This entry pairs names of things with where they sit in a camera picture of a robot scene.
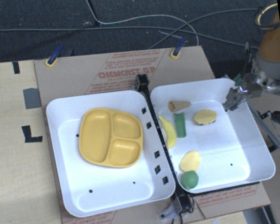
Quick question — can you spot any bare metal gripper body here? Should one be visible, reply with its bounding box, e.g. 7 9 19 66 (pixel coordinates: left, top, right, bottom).
236 62 280 103

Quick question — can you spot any green celery stick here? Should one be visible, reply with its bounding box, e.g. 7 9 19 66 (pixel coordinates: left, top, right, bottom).
173 112 188 139

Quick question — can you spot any yellow potato crisp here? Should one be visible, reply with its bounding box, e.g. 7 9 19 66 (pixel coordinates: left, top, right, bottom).
178 149 203 175

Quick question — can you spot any white plastic tray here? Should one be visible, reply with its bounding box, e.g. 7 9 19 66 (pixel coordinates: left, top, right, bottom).
45 84 179 221
148 71 278 198

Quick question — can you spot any yellow biscuit with dark base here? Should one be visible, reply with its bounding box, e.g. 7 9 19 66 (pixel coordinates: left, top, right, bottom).
192 108 219 127

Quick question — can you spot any yellow divided plate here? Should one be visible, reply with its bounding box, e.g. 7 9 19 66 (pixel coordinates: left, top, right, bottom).
73 102 148 174

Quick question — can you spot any brown cardboard board red print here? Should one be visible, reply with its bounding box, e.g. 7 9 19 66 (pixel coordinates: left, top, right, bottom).
33 30 274 224

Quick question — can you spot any green lime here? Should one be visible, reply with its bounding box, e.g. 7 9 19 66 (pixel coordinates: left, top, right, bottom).
180 169 201 190

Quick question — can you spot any thin black rod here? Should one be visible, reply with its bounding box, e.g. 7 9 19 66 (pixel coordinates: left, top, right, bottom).
142 85 185 202

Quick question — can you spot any tan ice cream cone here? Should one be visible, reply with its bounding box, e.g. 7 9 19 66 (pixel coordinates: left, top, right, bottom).
167 98 192 114

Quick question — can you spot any yellow banana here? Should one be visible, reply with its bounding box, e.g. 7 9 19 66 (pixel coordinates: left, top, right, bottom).
157 113 179 150

